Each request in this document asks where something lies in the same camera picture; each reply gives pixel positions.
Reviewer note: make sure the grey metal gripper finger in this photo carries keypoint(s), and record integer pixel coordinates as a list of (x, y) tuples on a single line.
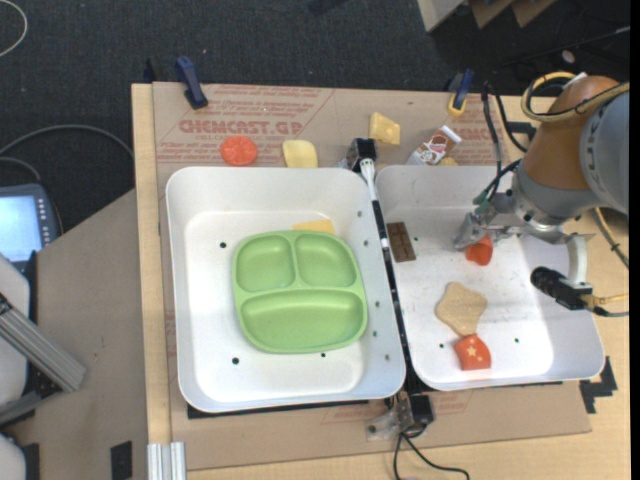
[(465, 233), (500, 234)]

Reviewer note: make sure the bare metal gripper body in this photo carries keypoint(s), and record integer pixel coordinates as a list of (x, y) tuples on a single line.
[(520, 220)]

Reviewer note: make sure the red-orange toy block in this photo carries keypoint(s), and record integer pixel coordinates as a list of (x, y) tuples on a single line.
[(479, 254)]

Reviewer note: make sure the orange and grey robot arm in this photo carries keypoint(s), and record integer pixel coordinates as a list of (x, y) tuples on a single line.
[(560, 153)]

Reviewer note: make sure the brown chocolate bar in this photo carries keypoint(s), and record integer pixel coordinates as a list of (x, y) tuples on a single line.
[(401, 241)]

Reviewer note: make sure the small yellow piece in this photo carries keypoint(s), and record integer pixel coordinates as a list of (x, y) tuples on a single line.
[(448, 161)]

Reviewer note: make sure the beige toast slice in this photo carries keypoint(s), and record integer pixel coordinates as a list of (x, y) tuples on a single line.
[(461, 308)]

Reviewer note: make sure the white and brown carton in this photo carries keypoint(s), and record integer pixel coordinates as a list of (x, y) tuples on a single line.
[(434, 148)]

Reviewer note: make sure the white plastic tray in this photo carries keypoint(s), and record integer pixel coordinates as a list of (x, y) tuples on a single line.
[(525, 328), (200, 318)]

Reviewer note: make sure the orange packet with yellow stars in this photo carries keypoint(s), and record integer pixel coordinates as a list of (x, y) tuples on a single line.
[(472, 353)]

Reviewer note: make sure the yellow cheese wedge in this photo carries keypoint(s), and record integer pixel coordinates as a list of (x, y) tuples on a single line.
[(384, 129)]

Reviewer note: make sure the yellow cheese slice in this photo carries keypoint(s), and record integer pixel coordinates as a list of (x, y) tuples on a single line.
[(315, 226)]

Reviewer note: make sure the pale yellow rounded slice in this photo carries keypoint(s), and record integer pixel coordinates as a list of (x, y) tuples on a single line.
[(300, 154)]

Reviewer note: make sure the green divided plate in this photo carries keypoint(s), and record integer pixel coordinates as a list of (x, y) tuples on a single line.
[(300, 313)]

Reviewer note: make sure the orange round slice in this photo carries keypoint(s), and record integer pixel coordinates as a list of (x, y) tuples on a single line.
[(239, 150)]

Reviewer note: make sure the brown cardboard board red print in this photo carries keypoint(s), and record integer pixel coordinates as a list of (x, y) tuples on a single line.
[(320, 438)]

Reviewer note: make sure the black cylinder on white bracket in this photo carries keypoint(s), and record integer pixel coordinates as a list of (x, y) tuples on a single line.
[(555, 282)]

